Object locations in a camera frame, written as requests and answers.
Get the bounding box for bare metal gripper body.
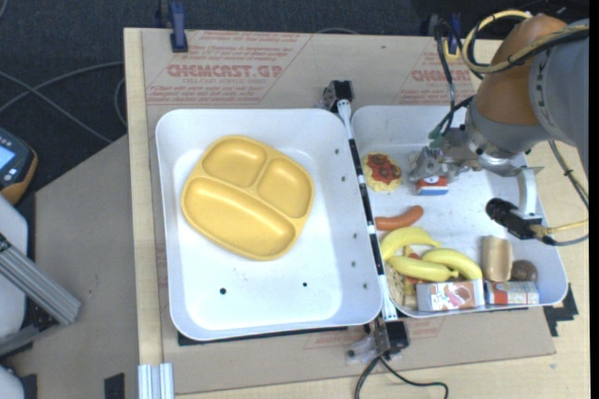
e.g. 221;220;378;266
438;128;521;177

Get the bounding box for red white blue carton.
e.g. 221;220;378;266
415;174;450;198

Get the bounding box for toy pizza slice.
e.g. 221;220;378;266
360;152;403;195

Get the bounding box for white plastic tray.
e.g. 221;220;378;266
154;107;386;343
349;104;570;320

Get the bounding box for orange toy sausage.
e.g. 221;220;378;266
373;204;425;232

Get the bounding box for yellow banana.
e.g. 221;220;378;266
379;225;443;263
387;254;460;284
420;247;484;282

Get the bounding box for thin black and white rod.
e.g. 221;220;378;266
336;98;400;323

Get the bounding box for tan toy bread bun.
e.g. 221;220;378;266
479;234;515;283

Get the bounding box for brown toy doughnut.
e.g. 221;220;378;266
509;259;539;284

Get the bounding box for pink and white carton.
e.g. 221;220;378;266
415;278;487;313

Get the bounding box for tan toy waffle biscuit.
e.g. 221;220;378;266
384;262;406;306

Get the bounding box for orange and white carton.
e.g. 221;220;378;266
483;279;541;307

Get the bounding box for brown cardboard board red print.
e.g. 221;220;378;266
139;28;559;394

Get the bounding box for yellow divided plate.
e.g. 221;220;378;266
180;134;316;262

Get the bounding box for black cylinder on white bracket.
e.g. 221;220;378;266
485;166;547;242

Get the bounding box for black block with thin wires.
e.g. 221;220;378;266
368;319;413;362
322;79;355;113

